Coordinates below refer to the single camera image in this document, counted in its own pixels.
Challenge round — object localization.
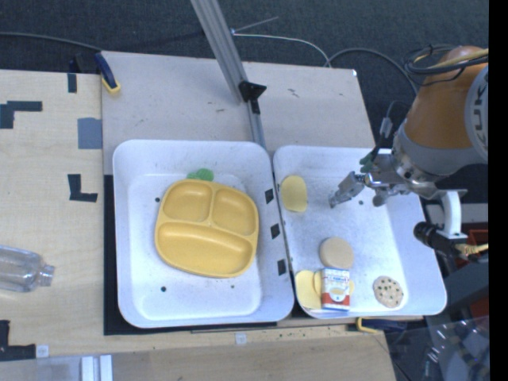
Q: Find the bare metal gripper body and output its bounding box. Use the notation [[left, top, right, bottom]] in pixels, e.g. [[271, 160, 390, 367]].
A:
[[362, 148, 442, 198]]

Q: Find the white plastic tray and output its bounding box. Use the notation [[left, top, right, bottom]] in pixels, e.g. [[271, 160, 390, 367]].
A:
[[271, 144, 448, 321], [112, 138, 296, 329]]

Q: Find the pale yellow oval chip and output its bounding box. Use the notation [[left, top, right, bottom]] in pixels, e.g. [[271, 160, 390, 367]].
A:
[[279, 174, 309, 214]]

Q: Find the chocolate chip cookie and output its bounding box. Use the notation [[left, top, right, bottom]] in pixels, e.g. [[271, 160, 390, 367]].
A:
[[371, 275, 406, 310]]

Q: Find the red and white carton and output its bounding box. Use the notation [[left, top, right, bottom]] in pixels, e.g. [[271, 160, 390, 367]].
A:
[[320, 267, 352, 313]]

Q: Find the yellow divided plate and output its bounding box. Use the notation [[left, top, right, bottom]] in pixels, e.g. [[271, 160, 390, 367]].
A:
[[153, 167, 260, 279]]

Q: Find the clear plastic bottle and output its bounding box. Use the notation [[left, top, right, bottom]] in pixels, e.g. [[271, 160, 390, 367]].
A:
[[0, 244, 57, 294]]

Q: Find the black cylinder on white bracket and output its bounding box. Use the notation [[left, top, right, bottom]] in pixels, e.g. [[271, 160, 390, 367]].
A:
[[413, 188, 470, 254]]

